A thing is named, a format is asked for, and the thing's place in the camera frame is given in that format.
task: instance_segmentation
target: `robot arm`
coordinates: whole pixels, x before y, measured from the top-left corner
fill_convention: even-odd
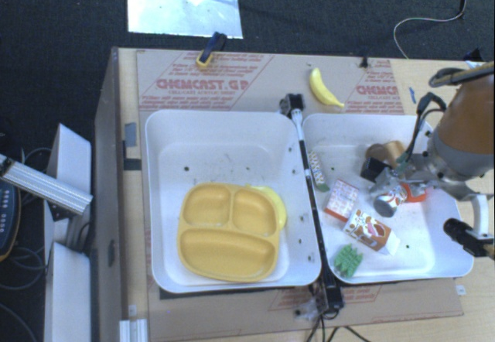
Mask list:
[[[466,185],[466,181],[493,169],[493,62],[468,71],[440,70],[429,83],[431,87],[460,87],[448,107],[433,93],[419,101],[411,144],[397,159],[395,168],[384,167],[377,173],[370,192],[383,193],[405,183],[416,190],[433,186],[459,201],[470,201],[474,226],[450,219],[444,231],[470,254],[493,258],[493,236],[488,233],[488,200],[493,195],[474,192]],[[439,106],[432,111],[442,111],[444,115],[428,137],[427,151],[414,154],[415,139],[431,112],[425,110],[432,101]],[[383,210],[386,207],[375,205],[375,209],[385,217],[394,214]]]

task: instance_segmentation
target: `small milk carton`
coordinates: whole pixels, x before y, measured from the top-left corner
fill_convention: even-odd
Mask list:
[[[356,210],[350,215],[343,230],[382,254],[394,255],[400,243],[400,239],[387,225],[362,210]]]

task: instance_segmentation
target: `green toy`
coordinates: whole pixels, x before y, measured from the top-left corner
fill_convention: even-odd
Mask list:
[[[338,252],[333,264],[342,276],[350,278],[353,276],[362,260],[363,255],[357,254],[357,249],[353,248],[351,244],[348,244]]]

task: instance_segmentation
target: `white cable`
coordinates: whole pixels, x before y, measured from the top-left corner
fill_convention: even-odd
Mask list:
[[[406,59],[409,59],[408,55],[405,54],[405,51],[401,48],[401,46],[399,45],[399,42],[397,41],[396,32],[397,32],[397,28],[399,26],[401,26],[403,23],[411,22],[413,20],[422,20],[425,22],[438,22],[438,23],[452,22],[452,21],[460,18],[462,15],[464,15],[464,12],[466,11],[466,1],[467,0],[464,0],[463,10],[461,10],[456,16],[452,17],[451,19],[433,19],[433,18],[429,18],[429,17],[410,17],[410,18],[404,19],[401,22],[397,23],[394,27],[394,41],[395,41],[395,45],[397,46],[397,48],[401,51],[402,56],[404,56]]]

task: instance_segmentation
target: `dark carpet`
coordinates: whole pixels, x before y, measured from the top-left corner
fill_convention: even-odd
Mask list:
[[[461,0],[239,0],[244,39],[228,51],[401,58],[393,29],[408,17],[449,19]],[[410,22],[398,39],[410,58],[462,60],[478,48],[493,59],[494,0],[467,0],[454,22]],[[51,146],[58,123],[93,138],[93,121],[112,46],[199,50],[205,39],[127,31],[127,0],[0,0],[0,116],[28,152]],[[41,207],[23,209],[19,245],[43,244]],[[0,283],[25,276],[0,268]],[[41,278],[22,292],[0,289],[0,303],[43,338]],[[0,310],[0,340],[28,340]]]

